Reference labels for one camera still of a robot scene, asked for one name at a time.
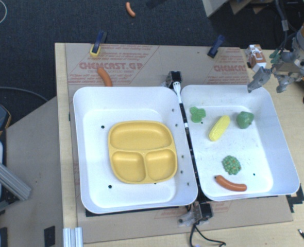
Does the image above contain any green peas heap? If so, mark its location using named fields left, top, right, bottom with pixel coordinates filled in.
left=222, top=155, right=242, bottom=176

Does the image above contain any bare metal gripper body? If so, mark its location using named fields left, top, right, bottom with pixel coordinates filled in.
left=270, top=50, right=304, bottom=80

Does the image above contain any yellow corn cob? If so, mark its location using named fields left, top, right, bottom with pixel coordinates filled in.
left=209, top=115, right=231, bottom=142

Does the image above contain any black block with thin wires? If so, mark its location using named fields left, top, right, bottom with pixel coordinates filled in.
left=177, top=201, right=214, bottom=227
left=164, top=70, right=182, bottom=87

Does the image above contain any thin black and white rod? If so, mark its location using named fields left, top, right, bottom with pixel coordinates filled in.
left=173, top=81, right=202, bottom=203

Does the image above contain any orange sausage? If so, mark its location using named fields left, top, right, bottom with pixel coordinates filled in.
left=125, top=2, right=137, bottom=18
left=214, top=174, right=247, bottom=192
left=97, top=67, right=113, bottom=87

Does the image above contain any brown and white carton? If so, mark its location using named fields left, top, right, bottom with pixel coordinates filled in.
left=245, top=44, right=267, bottom=72

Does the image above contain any yellow divided plate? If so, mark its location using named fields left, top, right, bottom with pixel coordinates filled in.
left=107, top=120, right=178, bottom=185

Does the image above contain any green broccoli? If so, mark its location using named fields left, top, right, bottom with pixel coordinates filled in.
left=189, top=106, right=207, bottom=124

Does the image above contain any brown cardboard board red print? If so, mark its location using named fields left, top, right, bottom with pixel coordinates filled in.
left=64, top=43, right=294, bottom=244

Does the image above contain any green bell pepper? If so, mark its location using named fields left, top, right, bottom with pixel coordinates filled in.
left=235, top=111, right=255, bottom=129

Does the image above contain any white plastic tray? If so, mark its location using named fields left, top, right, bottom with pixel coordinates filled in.
left=73, top=86, right=199, bottom=214
left=180, top=84, right=300, bottom=202

